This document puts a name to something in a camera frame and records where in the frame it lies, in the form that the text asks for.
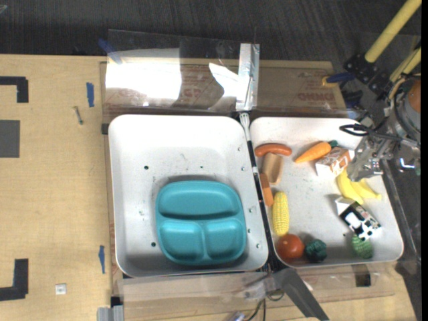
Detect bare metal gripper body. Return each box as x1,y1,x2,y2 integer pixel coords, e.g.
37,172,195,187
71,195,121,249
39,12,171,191
353,130,407,177

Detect yellow banana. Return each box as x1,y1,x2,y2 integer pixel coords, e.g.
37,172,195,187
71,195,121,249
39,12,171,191
335,169,383,206

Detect orange and white carton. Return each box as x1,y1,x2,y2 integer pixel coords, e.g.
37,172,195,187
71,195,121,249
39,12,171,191
314,146,356,181

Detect orange carrot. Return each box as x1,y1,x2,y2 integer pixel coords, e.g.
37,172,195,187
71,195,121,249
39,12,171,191
294,139,340,165

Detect black and white milk carton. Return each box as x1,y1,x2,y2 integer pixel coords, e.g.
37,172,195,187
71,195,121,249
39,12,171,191
334,196,383,242

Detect white plastic tray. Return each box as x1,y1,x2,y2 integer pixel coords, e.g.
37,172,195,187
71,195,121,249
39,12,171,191
249,116,405,269
107,114,270,278

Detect light green grapes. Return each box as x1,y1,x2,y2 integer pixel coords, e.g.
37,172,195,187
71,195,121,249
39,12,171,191
350,233,375,260

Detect tan hot dog bun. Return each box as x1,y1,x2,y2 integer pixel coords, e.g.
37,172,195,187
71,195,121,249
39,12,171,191
261,152,285,186

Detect red sausage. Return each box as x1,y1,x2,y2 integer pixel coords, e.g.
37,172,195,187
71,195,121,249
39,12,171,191
254,142,293,158

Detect yellow corn cob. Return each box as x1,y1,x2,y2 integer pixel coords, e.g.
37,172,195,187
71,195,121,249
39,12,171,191
271,191,290,237

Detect dark green broccoli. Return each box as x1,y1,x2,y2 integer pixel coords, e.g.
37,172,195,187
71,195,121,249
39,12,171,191
304,239,328,263

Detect red tomato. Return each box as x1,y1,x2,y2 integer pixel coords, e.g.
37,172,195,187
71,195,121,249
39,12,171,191
275,233,306,261

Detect blue divided plate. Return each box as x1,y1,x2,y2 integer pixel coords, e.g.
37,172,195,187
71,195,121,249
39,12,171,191
154,180,249,266

